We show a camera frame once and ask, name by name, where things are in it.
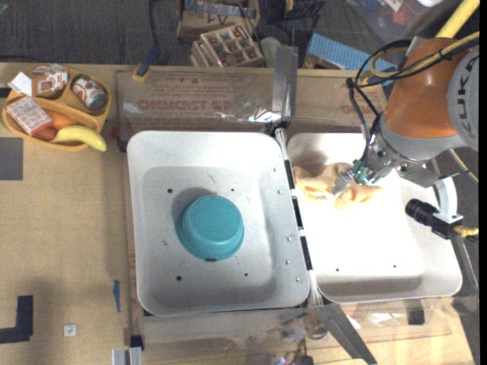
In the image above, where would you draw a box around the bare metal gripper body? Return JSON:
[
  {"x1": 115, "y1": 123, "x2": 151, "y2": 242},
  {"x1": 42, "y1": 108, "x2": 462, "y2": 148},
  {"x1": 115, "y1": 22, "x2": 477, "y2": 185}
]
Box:
[{"x1": 350, "y1": 141, "x2": 406, "y2": 186}]

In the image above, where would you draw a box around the beige toy bread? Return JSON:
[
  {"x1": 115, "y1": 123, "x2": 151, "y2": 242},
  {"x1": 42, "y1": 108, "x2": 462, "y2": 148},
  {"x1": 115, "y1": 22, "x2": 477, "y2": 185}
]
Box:
[
  {"x1": 333, "y1": 183, "x2": 384, "y2": 211},
  {"x1": 291, "y1": 161, "x2": 353, "y2": 202}
]

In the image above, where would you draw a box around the thin black and white rod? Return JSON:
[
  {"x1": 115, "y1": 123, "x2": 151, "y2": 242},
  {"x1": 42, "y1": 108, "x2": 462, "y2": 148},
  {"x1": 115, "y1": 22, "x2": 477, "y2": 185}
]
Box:
[{"x1": 274, "y1": 126, "x2": 324, "y2": 308}]

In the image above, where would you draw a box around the white plastic tray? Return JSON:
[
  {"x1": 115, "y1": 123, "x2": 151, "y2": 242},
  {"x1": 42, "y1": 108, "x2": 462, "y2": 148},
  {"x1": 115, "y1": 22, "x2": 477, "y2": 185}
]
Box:
[
  {"x1": 126, "y1": 129, "x2": 311, "y2": 316},
  {"x1": 286, "y1": 132, "x2": 464, "y2": 305}
]

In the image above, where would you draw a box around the teal bowl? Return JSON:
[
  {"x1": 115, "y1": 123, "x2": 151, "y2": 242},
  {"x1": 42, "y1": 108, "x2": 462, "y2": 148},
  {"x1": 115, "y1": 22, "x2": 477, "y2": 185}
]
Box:
[{"x1": 175, "y1": 194, "x2": 246, "y2": 262}]

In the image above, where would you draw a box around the brown cardboard board, red print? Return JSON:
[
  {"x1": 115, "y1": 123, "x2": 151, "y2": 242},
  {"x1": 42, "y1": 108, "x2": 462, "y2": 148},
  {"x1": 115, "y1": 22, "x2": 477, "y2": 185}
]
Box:
[{"x1": 115, "y1": 65, "x2": 454, "y2": 357}]

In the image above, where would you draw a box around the yellow banana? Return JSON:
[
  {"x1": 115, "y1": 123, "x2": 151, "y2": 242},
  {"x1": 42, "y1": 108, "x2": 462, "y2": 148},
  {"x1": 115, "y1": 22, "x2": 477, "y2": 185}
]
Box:
[{"x1": 50, "y1": 125, "x2": 108, "y2": 153}]

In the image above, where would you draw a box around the red and white can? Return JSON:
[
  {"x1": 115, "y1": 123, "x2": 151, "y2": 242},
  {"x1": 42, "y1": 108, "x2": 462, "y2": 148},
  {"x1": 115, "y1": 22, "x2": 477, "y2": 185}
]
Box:
[{"x1": 71, "y1": 75, "x2": 109, "y2": 112}]

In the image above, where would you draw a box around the orange divided plate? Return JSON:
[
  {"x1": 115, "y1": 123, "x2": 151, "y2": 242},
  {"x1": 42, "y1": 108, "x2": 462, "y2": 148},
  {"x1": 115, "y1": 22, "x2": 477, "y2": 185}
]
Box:
[{"x1": 2, "y1": 63, "x2": 113, "y2": 153}]

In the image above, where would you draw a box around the orange carrot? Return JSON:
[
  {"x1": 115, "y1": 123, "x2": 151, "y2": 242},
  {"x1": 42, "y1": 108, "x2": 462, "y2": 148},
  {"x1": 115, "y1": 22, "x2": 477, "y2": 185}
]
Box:
[{"x1": 46, "y1": 110, "x2": 78, "y2": 131}]

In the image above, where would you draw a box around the red sausage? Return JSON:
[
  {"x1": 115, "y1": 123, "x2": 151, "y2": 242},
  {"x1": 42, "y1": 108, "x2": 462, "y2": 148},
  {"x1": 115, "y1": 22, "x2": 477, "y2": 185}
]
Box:
[{"x1": 33, "y1": 126, "x2": 59, "y2": 142}]

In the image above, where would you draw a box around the white and orange carton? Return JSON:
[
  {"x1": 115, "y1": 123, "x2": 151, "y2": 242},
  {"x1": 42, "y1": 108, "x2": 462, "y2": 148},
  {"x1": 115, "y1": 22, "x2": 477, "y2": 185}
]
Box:
[{"x1": 7, "y1": 64, "x2": 69, "y2": 98}]

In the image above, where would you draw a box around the pink and white carton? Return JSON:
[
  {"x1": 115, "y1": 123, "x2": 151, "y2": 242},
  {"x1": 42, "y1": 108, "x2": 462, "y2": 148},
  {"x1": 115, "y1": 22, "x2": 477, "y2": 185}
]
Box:
[{"x1": 5, "y1": 96, "x2": 53, "y2": 137}]

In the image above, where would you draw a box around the black cylinder on white bracket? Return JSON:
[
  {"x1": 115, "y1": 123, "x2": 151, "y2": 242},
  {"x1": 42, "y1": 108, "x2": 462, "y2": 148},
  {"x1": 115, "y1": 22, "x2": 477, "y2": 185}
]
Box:
[{"x1": 404, "y1": 176, "x2": 465, "y2": 241}]

